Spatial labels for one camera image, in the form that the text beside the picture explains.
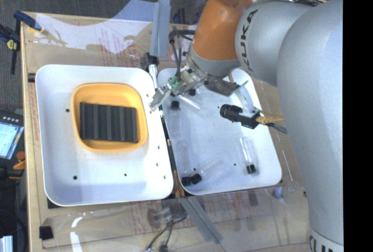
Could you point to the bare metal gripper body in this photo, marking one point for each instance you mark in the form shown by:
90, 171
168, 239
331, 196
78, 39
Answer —
186, 81

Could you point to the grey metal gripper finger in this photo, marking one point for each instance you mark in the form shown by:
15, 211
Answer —
163, 100
156, 99

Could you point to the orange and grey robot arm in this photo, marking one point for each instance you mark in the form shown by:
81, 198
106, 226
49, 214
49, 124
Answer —
306, 70

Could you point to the clear plastic bottle, black cap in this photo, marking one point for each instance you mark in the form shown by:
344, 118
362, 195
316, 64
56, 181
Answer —
184, 160
208, 169
175, 113
190, 100
247, 151

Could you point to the orange rectangular bowl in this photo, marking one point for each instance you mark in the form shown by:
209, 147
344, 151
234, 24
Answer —
110, 91

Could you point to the black ribbed block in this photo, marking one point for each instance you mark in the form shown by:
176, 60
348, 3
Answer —
107, 122

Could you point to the thin black and white rod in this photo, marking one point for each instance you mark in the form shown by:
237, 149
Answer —
174, 163

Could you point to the white plastic tray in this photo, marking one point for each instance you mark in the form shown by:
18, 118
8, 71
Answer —
215, 140
102, 175

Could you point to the brown cardboard board, red print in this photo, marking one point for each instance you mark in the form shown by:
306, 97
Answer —
96, 221

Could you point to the black cylinder on white bracket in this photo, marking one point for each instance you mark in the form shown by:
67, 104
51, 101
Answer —
237, 113

